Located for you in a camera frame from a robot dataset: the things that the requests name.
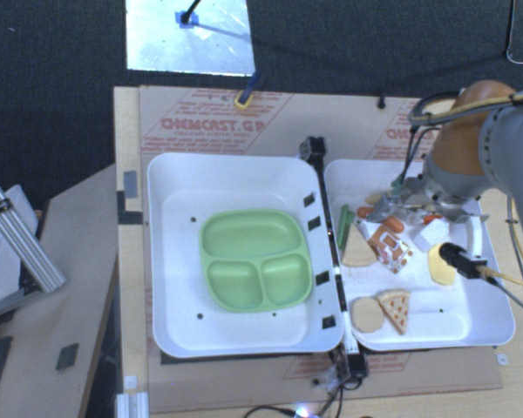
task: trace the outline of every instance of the round beige toy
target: round beige toy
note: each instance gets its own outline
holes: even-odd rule
[[[361,297],[350,306],[352,325],[361,333],[372,333],[384,324],[384,311],[373,297]]]

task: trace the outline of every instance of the white tray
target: white tray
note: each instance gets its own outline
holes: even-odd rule
[[[175,357],[325,352],[343,336],[320,188],[297,158],[168,153],[148,167],[153,276],[153,335]],[[312,195],[315,202],[304,206]],[[280,209],[301,225],[314,288],[300,305],[232,313],[211,298],[200,265],[203,221],[235,209]],[[321,219],[309,231],[308,222]],[[316,283],[318,274],[329,281]],[[328,327],[326,318],[335,325]]]
[[[367,206],[364,200],[371,194],[390,189],[391,181],[401,172],[403,163],[368,160],[337,160],[329,164],[325,179],[333,224],[338,225],[341,207],[351,211]],[[408,176],[415,176],[421,165],[413,165]],[[469,202],[468,212],[480,213],[479,203]],[[483,257],[488,265],[498,269],[488,232],[483,224]],[[357,340],[372,350],[392,351],[438,347],[501,345],[513,337],[515,322],[509,300],[499,289],[483,280],[467,280],[457,275],[452,286],[441,286],[430,277],[427,255],[411,240],[411,226],[405,225],[399,238],[415,255],[397,274],[377,262],[367,267],[342,266],[344,291],[349,306],[363,296],[373,296],[391,288],[411,292],[408,328],[399,334],[386,321],[374,333],[359,333]],[[450,226],[449,241],[466,247],[463,225]]]

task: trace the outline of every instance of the pizza slice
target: pizza slice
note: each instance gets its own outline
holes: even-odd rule
[[[410,296],[411,293],[404,289],[391,289],[376,296],[385,316],[401,334],[407,331]]]

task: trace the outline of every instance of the dark floor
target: dark floor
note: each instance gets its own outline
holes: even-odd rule
[[[502,57],[510,0],[247,0],[265,90],[423,97],[494,78],[523,89]],[[241,88],[245,78],[126,69],[125,0],[0,0],[0,184],[42,207],[114,161],[112,88]],[[514,32],[523,58],[523,0]],[[112,416],[106,336],[89,416]]]

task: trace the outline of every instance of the green plate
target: green plate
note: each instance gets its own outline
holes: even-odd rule
[[[210,217],[201,227],[200,254],[209,292],[233,312],[292,307],[312,290],[306,239],[283,211],[250,209]]]

